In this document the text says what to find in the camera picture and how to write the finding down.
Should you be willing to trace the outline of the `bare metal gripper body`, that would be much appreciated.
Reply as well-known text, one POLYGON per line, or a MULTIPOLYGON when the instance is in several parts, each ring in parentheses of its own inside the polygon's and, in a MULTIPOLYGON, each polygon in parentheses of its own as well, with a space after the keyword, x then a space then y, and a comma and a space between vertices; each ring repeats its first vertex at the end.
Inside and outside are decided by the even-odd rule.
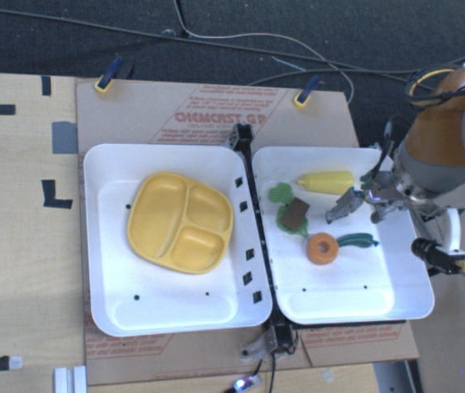
POLYGON ((410 210, 427 218, 440 216, 446 211, 445 206, 436 203, 439 194, 425 189, 406 173, 369 172, 365 178, 364 200, 371 206, 393 205, 395 210, 410 210))

